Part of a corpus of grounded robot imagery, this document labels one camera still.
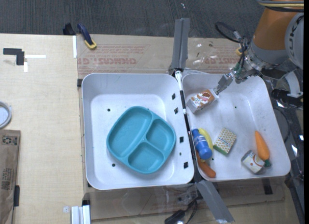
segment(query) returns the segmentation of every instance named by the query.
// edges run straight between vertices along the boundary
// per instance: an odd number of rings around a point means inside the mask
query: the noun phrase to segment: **blue and yellow clamp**
[[[94,40],[90,37],[90,34],[86,27],[82,23],[79,23],[77,24],[77,28],[79,29],[79,32],[83,35],[86,46],[90,50],[96,49],[97,43],[95,43]]]

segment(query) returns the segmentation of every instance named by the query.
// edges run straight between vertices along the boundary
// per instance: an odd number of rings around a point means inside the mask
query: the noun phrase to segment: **teal divided tray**
[[[142,106],[127,109],[107,136],[109,152],[129,168],[149,174],[164,164],[176,142],[174,129]]]

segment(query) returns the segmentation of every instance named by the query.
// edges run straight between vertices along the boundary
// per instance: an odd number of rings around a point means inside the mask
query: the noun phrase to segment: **yellow banana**
[[[212,140],[211,140],[211,137],[208,134],[208,132],[206,130],[204,130],[203,128],[198,128],[198,132],[199,132],[199,134],[201,134],[206,139],[206,141],[208,142],[208,147],[213,152]]]

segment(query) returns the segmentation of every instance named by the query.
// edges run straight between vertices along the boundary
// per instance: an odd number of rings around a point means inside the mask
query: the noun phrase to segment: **dark floor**
[[[173,36],[189,17],[190,37],[220,38],[223,21],[249,38],[263,10],[255,0],[0,0],[0,33],[60,35],[82,22],[93,34]]]

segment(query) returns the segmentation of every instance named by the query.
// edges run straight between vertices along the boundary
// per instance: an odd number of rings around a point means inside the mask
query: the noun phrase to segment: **white can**
[[[250,169],[253,173],[259,173],[263,167],[265,162],[257,156],[252,150],[249,150],[242,158],[241,162]]]

